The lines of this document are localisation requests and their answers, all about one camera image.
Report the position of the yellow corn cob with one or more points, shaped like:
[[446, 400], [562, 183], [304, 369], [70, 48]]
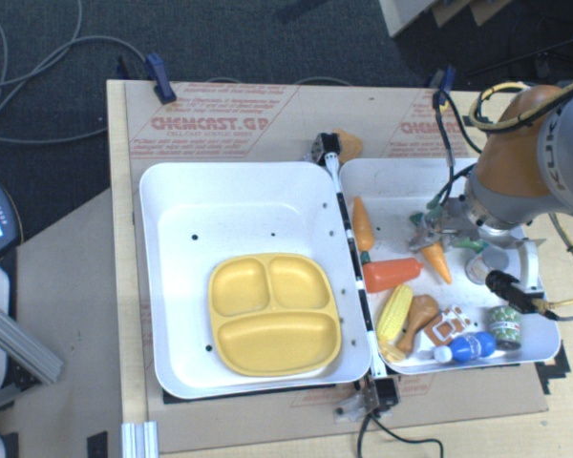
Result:
[[395, 310]]

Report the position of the green can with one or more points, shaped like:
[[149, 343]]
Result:
[[505, 327]]

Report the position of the tan toy bread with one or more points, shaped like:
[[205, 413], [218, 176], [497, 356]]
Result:
[[351, 145]]

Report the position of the blue bottle with white cap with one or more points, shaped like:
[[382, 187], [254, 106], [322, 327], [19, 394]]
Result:
[[470, 347]]

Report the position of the black cylinder on white bracket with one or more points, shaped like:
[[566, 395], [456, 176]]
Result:
[[511, 289]]

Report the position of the thin black and white rod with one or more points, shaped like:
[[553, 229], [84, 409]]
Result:
[[345, 217]]

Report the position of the orange carrot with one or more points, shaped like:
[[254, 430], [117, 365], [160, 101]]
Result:
[[363, 227], [438, 261]]

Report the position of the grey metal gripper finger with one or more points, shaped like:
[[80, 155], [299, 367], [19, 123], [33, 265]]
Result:
[[443, 236], [418, 240]]

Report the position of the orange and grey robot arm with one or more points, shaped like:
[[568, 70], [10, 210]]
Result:
[[515, 160]]

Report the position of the white plastic tray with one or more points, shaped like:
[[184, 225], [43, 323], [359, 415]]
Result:
[[396, 184], [248, 217]]

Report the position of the brown chicken drumstick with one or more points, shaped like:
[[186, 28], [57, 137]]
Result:
[[419, 315]]

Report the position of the small yellow ridged piece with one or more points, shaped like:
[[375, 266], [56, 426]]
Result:
[[391, 351]]

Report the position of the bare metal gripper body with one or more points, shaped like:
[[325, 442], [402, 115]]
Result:
[[458, 217]]

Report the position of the brown cardboard board red print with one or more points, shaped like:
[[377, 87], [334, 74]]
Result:
[[267, 112]]

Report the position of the orange bottle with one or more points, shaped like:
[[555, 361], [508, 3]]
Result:
[[389, 275]]

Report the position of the yellow divided plate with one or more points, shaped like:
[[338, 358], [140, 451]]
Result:
[[272, 318]]

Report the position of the small silver-topped can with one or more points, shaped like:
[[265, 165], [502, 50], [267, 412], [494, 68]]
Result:
[[477, 267]]

